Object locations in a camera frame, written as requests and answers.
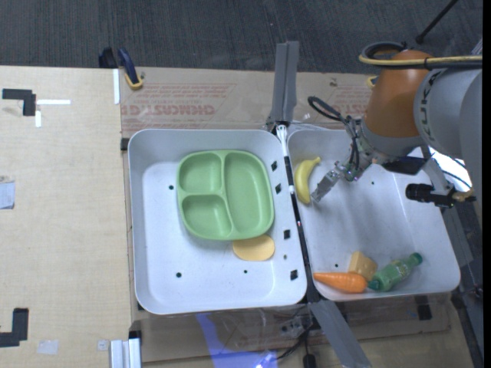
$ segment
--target carrot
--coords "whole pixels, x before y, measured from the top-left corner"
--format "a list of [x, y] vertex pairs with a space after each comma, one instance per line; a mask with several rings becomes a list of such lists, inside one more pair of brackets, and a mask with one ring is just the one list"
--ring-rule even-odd
[[363, 275], [352, 273], [314, 273], [314, 279], [346, 293], [361, 293], [368, 286]]

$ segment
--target banana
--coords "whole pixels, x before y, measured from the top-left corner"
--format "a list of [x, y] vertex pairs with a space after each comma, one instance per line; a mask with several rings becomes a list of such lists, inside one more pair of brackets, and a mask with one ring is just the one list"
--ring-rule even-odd
[[295, 173], [293, 175], [293, 179], [295, 182], [295, 191], [297, 192], [297, 198], [300, 202], [305, 203], [306, 205], [310, 203], [310, 190], [308, 189], [308, 178], [318, 163], [321, 162], [321, 157], [317, 157], [314, 159], [305, 159], [301, 161]]

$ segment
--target green plate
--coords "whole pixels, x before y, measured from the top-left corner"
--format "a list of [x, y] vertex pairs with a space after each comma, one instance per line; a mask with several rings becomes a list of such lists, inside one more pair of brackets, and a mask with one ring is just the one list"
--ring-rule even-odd
[[195, 236], [240, 240], [262, 235], [275, 211], [262, 161], [240, 150], [191, 153], [177, 170], [181, 218]]

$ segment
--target green bottle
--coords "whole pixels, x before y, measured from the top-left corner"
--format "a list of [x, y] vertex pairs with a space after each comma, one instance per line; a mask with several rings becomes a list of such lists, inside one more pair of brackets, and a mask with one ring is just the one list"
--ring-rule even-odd
[[409, 277], [413, 268], [418, 266], [423, 258], [417, 252], [405, 259], [396, 259], [377, 271], [368, 282], [368, 287], [374, 291], [389, 291], [402, 280]]

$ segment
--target white tray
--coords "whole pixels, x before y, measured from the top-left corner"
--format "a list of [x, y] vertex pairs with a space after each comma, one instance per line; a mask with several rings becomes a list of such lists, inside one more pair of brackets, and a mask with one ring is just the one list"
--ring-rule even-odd
[[[345, 160], [350, 144], [341, 130], [299, 130], [290, 135], [293, 168], [303, 159], [321, 157], [309, 179], [310, 192], [334, 161]], [[413, 182], [430, 180], [424, 172], [407, 176], [373, 165], [357, 182], [340, 180], [319, 203], [298, 202], [312, 272], [346, 271], [354, 251], [374, 259], [379, 268], [415, 251], [423, 256], [423, 263], [391, 291], [345, 294], [315, 281], [322, 296], [351, 301], [443, 293], [457, 287], [460, 269], [440, 210], [406, 198], [406, 186]]]
[[[197, 238], [180, 219], [180, 160], [217, 149], [254, 153], [268, 170], [275, 219], [267, 234], [275, 241], [275, 254], [267, 261], [243, 261], [233, 253], [232, 242]], [[179, 314], [274, 307], [304, 297], [305, 267], [282, 147], [275, 136], [261, 130], [142, 130], [132, 136], [128, 157], [134, 280], [145, 310]]]

